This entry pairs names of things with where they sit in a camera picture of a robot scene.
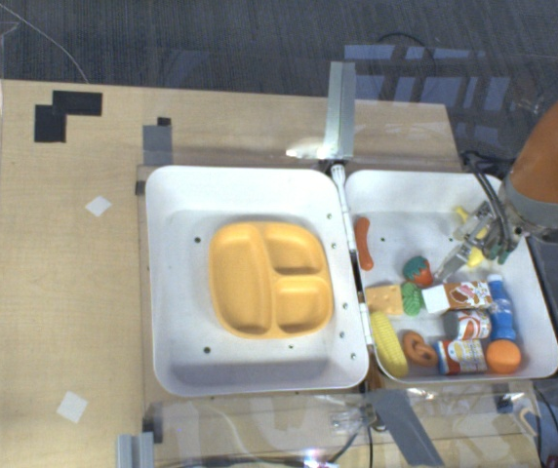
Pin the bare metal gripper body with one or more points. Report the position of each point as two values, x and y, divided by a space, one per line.
486 227

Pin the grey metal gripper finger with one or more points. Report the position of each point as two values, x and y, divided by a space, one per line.
452 263

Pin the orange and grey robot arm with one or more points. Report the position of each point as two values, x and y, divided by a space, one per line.
549 164

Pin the yellow banana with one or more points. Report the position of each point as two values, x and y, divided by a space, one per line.
477 257

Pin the red strawberry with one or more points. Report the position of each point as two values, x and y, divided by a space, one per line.
420 273

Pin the white and orange carton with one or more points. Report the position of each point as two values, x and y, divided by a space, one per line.
459 296

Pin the green grapes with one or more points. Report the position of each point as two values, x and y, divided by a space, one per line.
412 299

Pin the red and white can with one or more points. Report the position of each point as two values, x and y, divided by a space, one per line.
471 324

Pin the blue bottle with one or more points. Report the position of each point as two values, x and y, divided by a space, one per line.
502 315

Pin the yellow cheese wedge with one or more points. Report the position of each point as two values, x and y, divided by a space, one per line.
385 299

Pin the white plastic tray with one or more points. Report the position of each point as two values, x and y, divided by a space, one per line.
181 271
406 203

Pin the red sausage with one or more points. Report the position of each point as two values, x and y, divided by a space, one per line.
364 244

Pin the brown pretzel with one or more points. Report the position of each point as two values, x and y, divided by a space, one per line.
419 349

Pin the red and yellow can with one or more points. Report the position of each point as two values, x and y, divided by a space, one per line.
462 356

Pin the yellow corn cob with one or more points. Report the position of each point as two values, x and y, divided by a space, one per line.
388 344

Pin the orange ball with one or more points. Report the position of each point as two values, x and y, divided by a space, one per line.
503 357

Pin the thin black and white rod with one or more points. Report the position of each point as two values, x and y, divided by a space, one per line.
343 198

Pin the yellow divided plate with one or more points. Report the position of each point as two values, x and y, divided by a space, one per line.
240 281

